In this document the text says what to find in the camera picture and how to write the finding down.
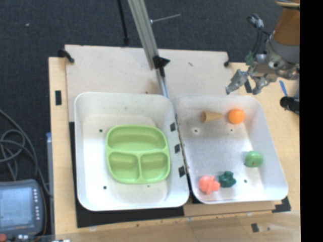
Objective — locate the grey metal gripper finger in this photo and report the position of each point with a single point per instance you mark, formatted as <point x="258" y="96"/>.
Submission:
<point x="260" y="84"/>
<point x="236" y="81"/>

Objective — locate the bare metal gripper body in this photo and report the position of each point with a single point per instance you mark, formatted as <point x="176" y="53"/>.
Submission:
<point x="276" y="65"/>

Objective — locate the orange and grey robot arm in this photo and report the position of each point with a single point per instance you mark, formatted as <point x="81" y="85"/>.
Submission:
<point x="287" y="24"/>

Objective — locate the orange ball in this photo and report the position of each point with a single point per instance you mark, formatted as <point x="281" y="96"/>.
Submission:
<point x="236" y="116"/>

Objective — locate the tan ice cream cone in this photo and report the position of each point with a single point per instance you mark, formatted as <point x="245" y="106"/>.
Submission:
<point x="210" y="117"/>

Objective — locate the white plastic tray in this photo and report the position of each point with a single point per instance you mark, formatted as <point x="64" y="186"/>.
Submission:
<point x="93" y="160"/>
<point x="219" y="150"/>

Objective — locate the light green apple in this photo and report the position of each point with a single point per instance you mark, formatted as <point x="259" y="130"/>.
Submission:
<point x="253" y="159"/>

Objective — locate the dark green toy broccoli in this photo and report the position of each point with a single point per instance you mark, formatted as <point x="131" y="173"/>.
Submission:
<point x="227" y="179"/>

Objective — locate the salmon pink toy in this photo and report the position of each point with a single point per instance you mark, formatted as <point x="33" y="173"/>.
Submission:
<point x="208" y="184"/>

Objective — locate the green divided plate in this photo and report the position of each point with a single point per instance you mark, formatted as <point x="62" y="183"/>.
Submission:
<point x="137" y="154"/>

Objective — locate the pale wooden board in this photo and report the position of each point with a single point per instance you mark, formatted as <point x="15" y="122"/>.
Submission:
<point x="113" y="69"/>

